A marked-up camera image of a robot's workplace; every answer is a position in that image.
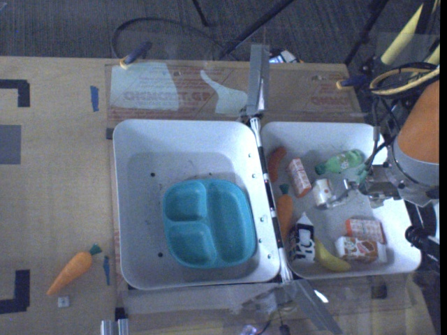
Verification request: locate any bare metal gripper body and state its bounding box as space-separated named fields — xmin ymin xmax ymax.
xmin=359 ymin=164 xmax=406 ymax=209

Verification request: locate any white plastic tray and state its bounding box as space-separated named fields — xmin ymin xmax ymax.
xmin=260 ymin=121 xmax=423 ymax=281
xmin=112 ymin=119 xmax=282 ymax=290

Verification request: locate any green plastic bottle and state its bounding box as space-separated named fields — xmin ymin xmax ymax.
xmin=314 ymin=148 xmax=366 ymax=176

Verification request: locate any orange patterned packet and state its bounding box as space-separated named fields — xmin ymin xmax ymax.
xmin=344 ymin=218 xmax=386 ymax=244

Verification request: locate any orange carrot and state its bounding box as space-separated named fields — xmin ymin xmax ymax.
xmin=277 ymin=183 xmax=294 ymax=241
xmin=45 ymin=243 xmax=103 ymax=297

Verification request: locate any black and white milk carton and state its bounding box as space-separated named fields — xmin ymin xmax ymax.
xmin=288 ymin=211 xmax=316 ymax=263

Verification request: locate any yellow banana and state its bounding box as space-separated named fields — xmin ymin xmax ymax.
xmin=314 ymin=237 xmax=352 ymax=272

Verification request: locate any orange sausage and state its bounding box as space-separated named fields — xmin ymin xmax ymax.
xmin=267 ymin=147 xmax=288 ymax=183

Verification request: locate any brown cardboard board red print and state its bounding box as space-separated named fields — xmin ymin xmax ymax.
xmin=104 ymin=59 xmax=432 ymax=322

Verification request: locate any blue divided plate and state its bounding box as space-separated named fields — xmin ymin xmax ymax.
xmin=162 ymin=179 xmax=258 ymax=270

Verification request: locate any black cylinder on white bracket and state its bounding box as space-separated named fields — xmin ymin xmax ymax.
xmin=404 ymin=200 xmax=440 ymax=258

